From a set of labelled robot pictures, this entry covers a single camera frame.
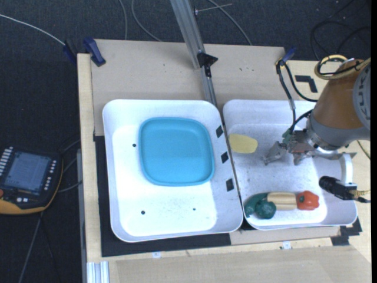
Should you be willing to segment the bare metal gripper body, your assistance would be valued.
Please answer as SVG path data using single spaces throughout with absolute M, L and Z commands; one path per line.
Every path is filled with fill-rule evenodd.
M 308 129 L 288 130 L 283 135 L 283 142 L 287 144 L 289 153 L 303 153 L 307 158 L 339 159 L 343 155 L 338 152 L 339 147 L 328 144 Z

